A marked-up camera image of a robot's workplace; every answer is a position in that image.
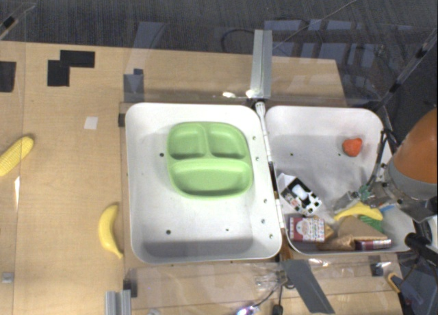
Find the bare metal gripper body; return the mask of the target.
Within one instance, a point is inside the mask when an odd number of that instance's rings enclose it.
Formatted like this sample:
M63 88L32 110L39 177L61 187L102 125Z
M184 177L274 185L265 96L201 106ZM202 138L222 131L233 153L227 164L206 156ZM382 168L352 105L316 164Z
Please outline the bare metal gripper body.
M394 182L374 182L358 189L360 200L370 207L394 204L417 223L437 215L437 186L397 185Z

